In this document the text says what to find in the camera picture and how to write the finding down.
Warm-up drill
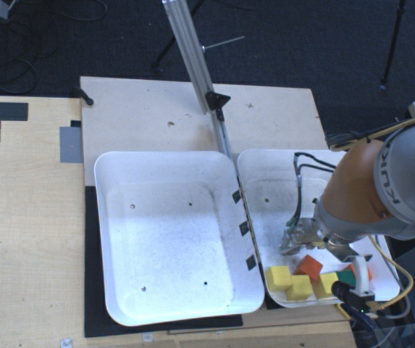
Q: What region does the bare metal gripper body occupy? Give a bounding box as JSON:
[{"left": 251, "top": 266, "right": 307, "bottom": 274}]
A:
[{"left": 288, "top": 217, "right": 353, "bottom": 252}]

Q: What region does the red cube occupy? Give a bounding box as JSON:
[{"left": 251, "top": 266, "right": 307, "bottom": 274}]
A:
[
  {"left": 343, "top": 262, "right": 374, "bottom": 283},
  {"left": 293, "top": 254, "right": 324, "bottom": 281}
]

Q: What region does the yellow cube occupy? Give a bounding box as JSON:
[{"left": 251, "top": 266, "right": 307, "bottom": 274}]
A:
[
  {"left": 265, "top": 265, "right": 293, "bottom": 292},
  {"left": 311, "top": 271, "right": 340, "bottom": 301},
  {"left": 285, "top": 274, "right": 314, "bottom": 302}
]

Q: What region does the green cube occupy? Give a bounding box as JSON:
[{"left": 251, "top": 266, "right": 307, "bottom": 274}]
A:
[{"left": 335, "top": 270, "right": 357, "bottom": 288}]

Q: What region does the white plastic tray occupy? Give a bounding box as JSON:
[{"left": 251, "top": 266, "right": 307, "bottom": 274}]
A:
[
  {"left": 236, "top": 148, "right": 401, "bottom": 309},
  {"left": 93, "top": 150, "right": 267, "bottom": 328}
]

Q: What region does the pale wood board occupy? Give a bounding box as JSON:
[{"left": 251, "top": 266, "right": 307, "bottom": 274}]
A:
[{"left": 80, "top": 76, "right": 353, "bottom": 337}]

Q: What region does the black cylinder on white bracket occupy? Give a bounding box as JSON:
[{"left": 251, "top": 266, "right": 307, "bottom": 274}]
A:
[{"left": 327, "top": 244, "right": 377, "bottom": 310}]

